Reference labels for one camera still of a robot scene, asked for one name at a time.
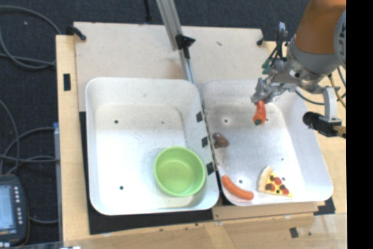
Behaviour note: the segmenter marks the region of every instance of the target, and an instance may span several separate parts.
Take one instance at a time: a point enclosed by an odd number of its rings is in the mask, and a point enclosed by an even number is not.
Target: toy sink
[[[198,89],[174,79],[95,78],[86,87],[90,200],[105,215],[196,211],[219,198]],[[192,149],[206,166],[202,189],[164,193],[153,164],[169,146]]]
[[[266,105],[266,122],[255,125],[256,107],[250,99],[255,86],[256,80],[217,80],[202,89],[210,137],[218,132],[229,141],[226,148],[214,148],[220,177],[229,176],[254,198],[240,199],[223,187],[224,195],[242,206],[328,199],[333,185],[315,131],[302,122],[307,112],[304,101],[295,93],[284,93]],[[266,166],[283,179],[292,198],[256,191]]]

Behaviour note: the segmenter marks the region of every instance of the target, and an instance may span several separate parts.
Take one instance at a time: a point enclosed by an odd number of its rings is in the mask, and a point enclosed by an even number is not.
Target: pizza slice
[[[288,188],[283,184],[283,180],[273,172],[270,166],[264,168],[259,177],[258,191],[273,195],[293,197]]]

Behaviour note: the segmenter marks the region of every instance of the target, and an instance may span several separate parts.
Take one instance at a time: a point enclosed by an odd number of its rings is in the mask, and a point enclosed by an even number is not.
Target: carrot
[[[223,183],[224,187],[227,188],[229,192],[231,192],[233,195],[246,199],[246,200],[252,200],[254,198],[254,193],[251,191],[246,191],[241,189],[240,187],[236,186],[229,176],[222,176],[221,177],[221,182]]]
[[[256,113],[252,118],[255,125],[262,125],[267,119],[266,106],[263,100],[260,100],[256,104]]]

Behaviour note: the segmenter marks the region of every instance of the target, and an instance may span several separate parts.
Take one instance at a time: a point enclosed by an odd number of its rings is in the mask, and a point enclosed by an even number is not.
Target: green bowl
[[[171,146],[156,157],[154,176],[165,193],[185,197],[196,194],[203,187],[206,170],[203,161],[193,150]]]

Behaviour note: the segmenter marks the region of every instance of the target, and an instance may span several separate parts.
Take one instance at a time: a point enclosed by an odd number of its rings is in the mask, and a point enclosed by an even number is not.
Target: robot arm
[[[267,77],[258,79],[251,101],[269,103],[298,87],[322,94],[325,115],[306,113],[304,123],[326,136],[345,137],[336,115],[339,87],[322,87],[319,82],[336,68],[346,68],[346,0],[310,0],[284,57],[282,47],[286,36],[285,24],[279,23],[276,48],[262,66]]]

